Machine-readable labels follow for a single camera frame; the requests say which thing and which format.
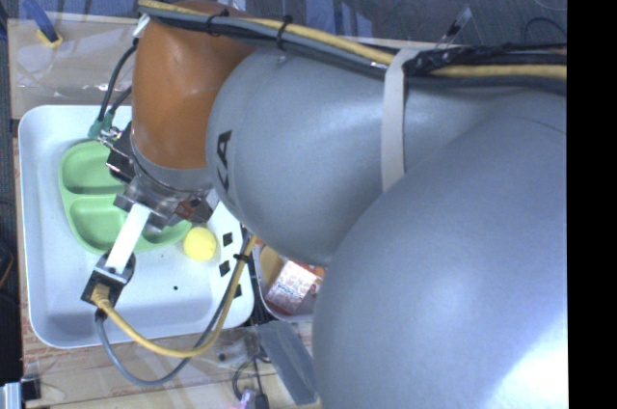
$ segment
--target green plate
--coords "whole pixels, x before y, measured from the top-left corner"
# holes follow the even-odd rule
[[[60,162],[60,194],[68,224],[77,241],[98,255],[112,248],[128,215],[114,206],[124,186],[109,174],[108,156],[107,147],[88,141],[68,149]],[[191,223],[184,221],[162,232],[143,232],[135,252],[176,243],[190,229]]]

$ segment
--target cable connector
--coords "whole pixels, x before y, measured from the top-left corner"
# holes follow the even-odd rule
[[[122,290],[133,278],[135,254],[131,255],[121,274],[117,274],[116,270],[105,266],[108,257],[109,252],[103,255],[96,263],[93,273],[81,294],[82,301],[96,306],[95,296],[97,294],[105,294],[106,297],[104,299],[109,299],[112,306],[116,306]]]
[[[113,112],[107,112],[103,121],[99,121],[98,119],[94,120],[93,125],[90,126],[88,130],[88,138],[91,140],[98,140],[101,131],[109,131],[114,122],[114,114]]]

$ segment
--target cable tie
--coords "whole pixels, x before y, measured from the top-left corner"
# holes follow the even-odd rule
[[[282,18],[282,26],[279,29],[279,32],[277,33],[277,47],[282,51],[282,52],[286,52],[285,48],[282,46],[282,32],[284,31],[285,27],[289,24],[289,23],[293,23],[293,16],[291,14],[286,14],[283,18]]]
[[[220,37],[221,34],[216,34],[210,30],[210,26],[212,25],[212,19],[217,17],[229,16],[229,11],[227,8],[223,8],[223,10],[218,14],[213,14],[210,16],[205,22],[205,32],[212,37]]]
[[[234,257],[235,259],[241,259],[241,260],[242,260],[242,261],[244,261],[245,263],[248,263],[248,262],[249,262],[249,260],[250,260],[250,259],[249,259],[249,257],[247,257],[246,255],[240,255],[240,254],[238,254],[238,253],[236,253],[233,257]]]

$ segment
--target yellow ball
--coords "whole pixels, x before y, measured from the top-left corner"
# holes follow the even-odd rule
[[[197,261],[206,261],[216,253],[216,236],[210,229],[196,227],[187,232],[183,241],[184,253]]]

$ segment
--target white tray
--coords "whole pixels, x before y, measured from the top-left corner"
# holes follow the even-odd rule
[[[58,170],[64,152],[86,140],[98,113],[92,106],[41,106],[32,109],[19,124],[19,155],[23,205],[24,248],[30,321],[37,336],[59,348],[100,344],[94,328],[94,307],[81,301],[81,293],[98,260],[83,248],[68,226]],[[130,121],[130,107],[121,107],[115,125]],[[221,277],[219,264],[238,253],[241,228],[219,204],[207,225],[217,236],[217,255],[207,262],[189,259],[176,243],[136,255],[132,281],[122,292],[119,312],[148,338],[201,332],[214,314],[231,272]],[[233,241],[223,247],[222,236],[232,232]],[[233,300],[225,327],[245,322],[254,297],[248,269]],[[112,321],[106,322],[111,342],[128,341]]]

